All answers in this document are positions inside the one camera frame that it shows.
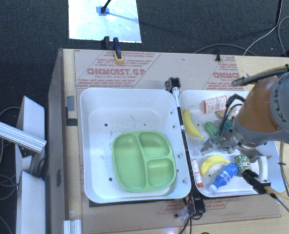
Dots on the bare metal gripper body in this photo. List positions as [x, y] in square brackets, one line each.
[234, 142]

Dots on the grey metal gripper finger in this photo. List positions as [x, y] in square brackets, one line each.
[229, 150]
[210, 146]

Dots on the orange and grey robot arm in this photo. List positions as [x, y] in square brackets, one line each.
[264, 111]

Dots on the green broccoli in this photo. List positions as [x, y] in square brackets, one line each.
[211, 129]

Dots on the yellow banana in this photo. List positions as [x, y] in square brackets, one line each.
[211, 163]
[190, 125]

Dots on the green patterned can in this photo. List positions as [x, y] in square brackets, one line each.
[242, 163]

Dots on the blue plastic bottle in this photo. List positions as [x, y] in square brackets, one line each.
[225, 177]

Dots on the orange and white packet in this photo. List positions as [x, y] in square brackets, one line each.
[197, 173]

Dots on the tan bread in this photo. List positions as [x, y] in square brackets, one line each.
[221, 113]

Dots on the thin black and white rod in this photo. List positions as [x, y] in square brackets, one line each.
[182, 123]

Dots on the white plastic tray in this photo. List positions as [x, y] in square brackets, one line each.
[232, 190]
[134, 111]

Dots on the orange and white carton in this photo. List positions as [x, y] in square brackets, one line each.
[214, 104]

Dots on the green divided plate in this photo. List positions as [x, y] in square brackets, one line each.
[134, 162]

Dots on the brown cardboard board, red print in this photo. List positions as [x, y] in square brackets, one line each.
[183, 69]

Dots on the black cylinder on white bracket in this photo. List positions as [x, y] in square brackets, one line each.
[255, 179]

